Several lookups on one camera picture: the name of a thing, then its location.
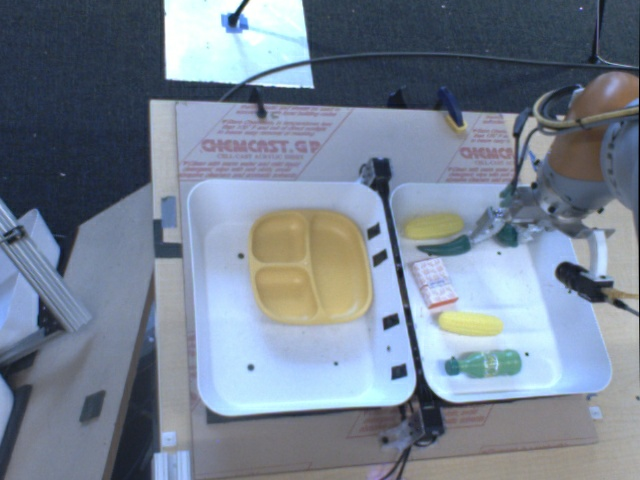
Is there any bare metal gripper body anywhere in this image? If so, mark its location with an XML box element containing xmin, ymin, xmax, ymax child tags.
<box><xmin>501</xmin><ymin>186</ymin><xmax>615</xmax><ymax>243</ymax></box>

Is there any green chili pepper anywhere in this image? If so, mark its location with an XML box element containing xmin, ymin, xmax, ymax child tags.
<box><xmin>415</xmin><ymin>233</ymin><xmax>473</xmax><ymax>258</ymax></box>

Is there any yellow corn cob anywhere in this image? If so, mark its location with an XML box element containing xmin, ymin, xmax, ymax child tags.
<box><xmin>403</xmin><ymin>212</ymin><xmax>466</xmax><ymax>242</ymax></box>
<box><xmin>437</xmin><ymin>309</ymin><xmax>505</xmax><ymax>339</ymax></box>

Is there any white plastic tray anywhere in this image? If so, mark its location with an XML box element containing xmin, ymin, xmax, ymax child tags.
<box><xmin>186</xmin><ymin>178</ymin><xmax>419</xmax><ymax>417</ymax></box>
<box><xmin>388</xmin><ymin>182</ymin><xmax>614</xmax><ymax>405</ymax></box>

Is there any orange and white carton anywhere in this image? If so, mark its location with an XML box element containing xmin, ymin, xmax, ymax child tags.
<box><xmin>411</xmin><ymin>256</ymin><xmax>461</xmax><ymax>311</ymax></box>

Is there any thin black and white rod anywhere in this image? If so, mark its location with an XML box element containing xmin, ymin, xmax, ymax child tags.
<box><xmin>373</xmin><ymin>167</ymin><xmax>437</xmax><ymax>422</ymax></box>

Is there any green plastic bottle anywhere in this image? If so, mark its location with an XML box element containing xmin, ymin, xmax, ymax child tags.
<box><xmin>444</xmin><ymin>348</ymin><xmax>524</xmax><ymax>380</ymax></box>

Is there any yellow divided plate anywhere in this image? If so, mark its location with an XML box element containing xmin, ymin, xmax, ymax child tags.
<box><xmin>247</xmin><ymin>208</ymin><xmax>374</xmax><ymax>326</ymax></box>

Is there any brown cardboard board red print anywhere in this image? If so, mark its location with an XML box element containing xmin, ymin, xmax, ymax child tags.
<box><xmin>174</xmin><ymin>100</ymin><xmax>600</xmax><ymax>470</ymax></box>

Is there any black cylinder on white bracket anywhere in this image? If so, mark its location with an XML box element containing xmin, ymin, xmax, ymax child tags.
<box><xmin>555</xmin><ymin>227</ymin><xmax>616</xmax><ymax>304</ymax></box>

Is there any black block with thin wires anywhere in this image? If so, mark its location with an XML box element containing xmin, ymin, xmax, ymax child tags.
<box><xmin>359</xmin><ymin>156</ymin><xmax>393</xmax><ymax>190</ymax></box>
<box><xmin>408</xmin><ymin>399</ymin><xmax>446</xmax><ymax>445</ymax></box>

